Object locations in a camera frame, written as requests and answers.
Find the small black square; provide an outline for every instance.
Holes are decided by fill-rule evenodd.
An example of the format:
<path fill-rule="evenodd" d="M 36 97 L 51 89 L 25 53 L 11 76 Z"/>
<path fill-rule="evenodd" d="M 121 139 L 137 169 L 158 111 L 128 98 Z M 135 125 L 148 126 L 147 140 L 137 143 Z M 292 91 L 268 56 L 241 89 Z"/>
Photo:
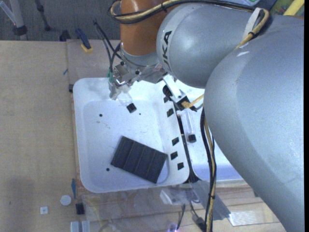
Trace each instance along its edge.
<path fill-rule="evenodd" d="M 174 138 L 174 139 L 172 140 L 173 146 L 174 146 L 175 144 L 177 144 L 178 142 L 179 142 L 179 138 L 178 138 L 178 137 Z"/>
<path fill-rule="evenodd" d="M 195 137 L 194 134 L 191 134 L 188 136 L 189 142 L 195 143 L 197 141 L 197 138 Z"/>
<path fill-rule="evenodd" d="M 183 164 L 183 162 L 178 163 L 178 164 L 177 164 L 177 168 L 178 168 L 178 170 L 180 170 L 180 169 L 184 168 L 184 164 Z"/>
<path fill-rule="evenodd" d="M 170 159 L 171 159 L 171 160 L 174 160 L 176 157 L 178 157 L 177 151 L 171 153 L 171 155 L 170 155 Z"/>
<path fill-rule="evenodd" d="M 69 92 L 70 93 L 73 93 L 73 86 L 74 86 L 73 84 L 69 84 Z"/>
<path fill-rule="evenodd" d="M 85 214 L 85 209 L 84 209 L 83 203 L 77 203 L 77 204 L 75 205 L 75 207 L 76 207 L 76 214 L 78 214 L 78 215 L 83 215 L 83 214 Z"/>
<path fill-rule="evenodd" d="M 133 113 L 133 112 L 136 111 L 136 106 L 133 103 L 131 103 L 130 105 L 126 106 L 126 108 L 128 109 L 128 111 L 130 113 Z"/>
<path fill-rule="evenodd" d="M 174 110 L 171 108 L 167 112 L 168 117 L 171 116 L 174 113 Z"/>

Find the wooden surface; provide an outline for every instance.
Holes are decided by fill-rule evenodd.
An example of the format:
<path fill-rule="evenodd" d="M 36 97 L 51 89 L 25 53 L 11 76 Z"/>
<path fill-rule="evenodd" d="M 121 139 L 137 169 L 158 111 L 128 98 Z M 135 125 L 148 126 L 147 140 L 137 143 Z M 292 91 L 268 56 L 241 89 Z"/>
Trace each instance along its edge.
<path fill-rule="evenodd" d="M 104 67 L 105 52 L 99 52 L 102 55 L 96 61 L 103 59 Z M 66 43 L 0 41 L 1 232 L 65 232 L 70 231 L 71 221 L 86 219 L 76 215 L 76 201 L 69 206 L 60 204 L 64 194 L 73 198 L 71 180 L 76 178 L 77 156 L 66 71 L 70 68 L 70 59 Z M 74 61 L 75 65 L 84 64 L 82 56 Z M 285 231 L 247 185 L 218 184 L 217 194 L 238 223 L 257 221 L 261 224 L 233 227 L 224 219 L 214 222 L 214 232 Z M 41 206 L 48 206 L 47 215 L 40 215 Z M 204 217 L 205 210 L 200 205 L 195 205 L 195 209 Z M 100 220 L 93 221 L 91 228 L 95 232 L 101 226 L 104 226 L 103 232 L 163 232 L 168 221 L 177 223 L 178 216 L 178 212 L 171 212 Z M 189 210 L 184 214 L 180 231 L 199 231 Z"/>
<path fill-rule="evenodd" d="M 77 220 L 65 43 L 0 41 L 0 231 L 69 231 Z M 49 214 L 40 215 L 48 206 Z"/>

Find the small white cap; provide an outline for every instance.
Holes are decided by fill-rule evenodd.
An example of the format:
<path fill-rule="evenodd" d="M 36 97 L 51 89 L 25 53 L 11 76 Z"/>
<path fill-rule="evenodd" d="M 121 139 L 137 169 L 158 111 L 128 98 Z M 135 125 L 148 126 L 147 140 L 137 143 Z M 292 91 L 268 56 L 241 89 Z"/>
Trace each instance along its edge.
<path fill-rule="evenodd" d="M 65 206 L 69 205 L 71 201 L 72 199 L 69 195 L 63 195 L 60 199 L 60 203 Z"/>

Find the black square piece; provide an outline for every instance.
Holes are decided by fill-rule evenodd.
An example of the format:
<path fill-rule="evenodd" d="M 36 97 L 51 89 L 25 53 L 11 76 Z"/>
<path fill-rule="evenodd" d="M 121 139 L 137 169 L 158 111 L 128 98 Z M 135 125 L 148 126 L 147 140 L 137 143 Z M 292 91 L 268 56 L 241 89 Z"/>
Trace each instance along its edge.
<path fill-rule="evenodd" d="M 111 165 L 156 183 L 167 157 L 163 152 L 123 136 Z"/>

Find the yellow cable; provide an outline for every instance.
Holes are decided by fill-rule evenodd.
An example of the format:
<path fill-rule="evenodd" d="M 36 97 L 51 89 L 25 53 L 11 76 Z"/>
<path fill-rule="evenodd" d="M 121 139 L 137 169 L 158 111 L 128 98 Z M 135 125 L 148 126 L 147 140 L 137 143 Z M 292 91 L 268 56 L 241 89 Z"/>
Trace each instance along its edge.
<path fill-rule="evenodd" d="M 240 44 L 239 44 L 238 46 L 236 46 L 235 49 L 237 49 L 237 48 L 239 48 L 240 46 L 246 44 L 246 43 L 247 43 L 249 40 L 251 40 L 251 39 L 253 38 L 253 36 L 254 36 L 255 34 L 257 34 L 257 33 L 261 30 L 261 28 L 265 25 L 265 23 L 267 22 L 267 20 L 268 20 L 268 18 L 269 18 L 269 11 L 266 10 L 266 9 L 263 9 L 263 11 L 264 11 L 265 15 L 264 15 L 263 19 L 260 21 L 260 23 L 257 24 L 256 27 L 252 30 L 252 33 L 253 33 L 253 34 L 252 34 L 252 33 L 249 33 L 249 34 L 247 35 L 247 37 L 244 38 L 244 39 L 242 40 L 242 42 L 240 42 Z"/>
<path fill-rule="evenodd" d="M 204 97 L 204 95 L 201 95 L 201 96 L 199 96 L 197 99 L 195 99 L 195 100 L 192 101 L 192 102 L 187 102 L 187 101 L 184 102 L 184 101 L 183 101 L 183 102 L 182 102 L 182 106 L 183 106 L 184 108 L 193 107 L 194 104 L 197 103 L 198 101 L 200 101 L 201 99 L 203 99 L 203 97 Z"/>
<path fill-rule="evenodd" d="M 294 0 L 283 15 L 295 15 L 304 4 L 305 0 Z"/>
<path fill-rule="evenodd" d="M 176 2 L 181 2 L 181 1 L 185 1 L 185 0 L 168 0 L 168 1 L 163 2 L 162 4 L 158 4 L 157 6 L 151 8 L 149 10 L 146 10 L 146 11 L 143 11 L 143 12 L 140 12 L 140 13 L 137 13 L 137 14 L 118 15 L 118 14 L 116 14 L 114 12 L 114 9 L 115 9 L 116 5 L 118 5 L 121 1 L 117 0 L 116 2 L 114 2 L 112 4 L 110 12 L 111 12 L 111 15 L 115 16 L 117 20 L 120 20 L 122 22 L 130 22 L 130 21 L 134 21 L 134 20 L 143 18 L 144 16 L 147 16 L 147 15 L 151 14 L 152 12 L 161 9 L 162 7 L 174 4 Z M 228 7 L 230 7 L 230 8 L 238 8 L 236 6 L 233 6 L 232 4 L 230 4 Z"/>
<path fill-rule="evenodd" d="M 206 137 L 207 137 L 208 144 L 209 144 L 209 149 L 210 149 L 210 152 L 211 152 L 212 177 L 214 178 L 213 186 L 212 186 L 212 189 L 211 189 L 211 199 L 210 199 L 209 211 L 208 211 L 207 220 L 206 220 L 206 224 L 207 224 L 206 232 L 211 232 L 214 195 L 215 195 L 215 189 L 216 189 L 216 176 L 215 176 L 215 159 L 214 159 L 214 155 L 213 155 L 213 144 L 212 144 L 211 134 L 210 134 L 210 131 L 209 131 L 209 127 L 208 127 L 206 118 L 204 119 L 204 127 L 205 127 Z"/>

